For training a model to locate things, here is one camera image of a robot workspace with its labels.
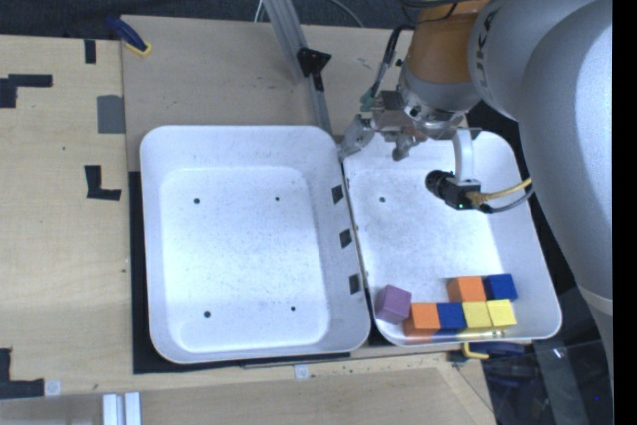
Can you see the orange cube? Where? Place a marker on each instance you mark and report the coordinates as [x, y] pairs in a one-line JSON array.
[[424, 316], [466, 288]]

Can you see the blue cube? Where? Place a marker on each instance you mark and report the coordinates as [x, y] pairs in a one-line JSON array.
[[451, 315], [500, 286]]

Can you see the purple cube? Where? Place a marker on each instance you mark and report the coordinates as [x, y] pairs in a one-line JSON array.
[[393, 303]]

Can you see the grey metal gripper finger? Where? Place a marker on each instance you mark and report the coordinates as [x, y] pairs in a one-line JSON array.
[[405, 147], [357, 134]]

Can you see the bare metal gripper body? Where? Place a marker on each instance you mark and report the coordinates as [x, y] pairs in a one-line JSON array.
[[395, 110]]

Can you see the yellow cube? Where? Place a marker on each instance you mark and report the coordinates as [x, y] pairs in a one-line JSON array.
[[501, 312], [477, 314]]

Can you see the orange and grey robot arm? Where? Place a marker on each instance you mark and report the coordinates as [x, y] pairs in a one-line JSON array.
[[557, 79]]

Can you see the black cylinder on white bracket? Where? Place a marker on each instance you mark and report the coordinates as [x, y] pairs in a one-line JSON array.
[[455, 189]]

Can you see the white plastic tray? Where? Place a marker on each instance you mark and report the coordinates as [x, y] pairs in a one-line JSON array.
[[244, 259], [418, 244]]

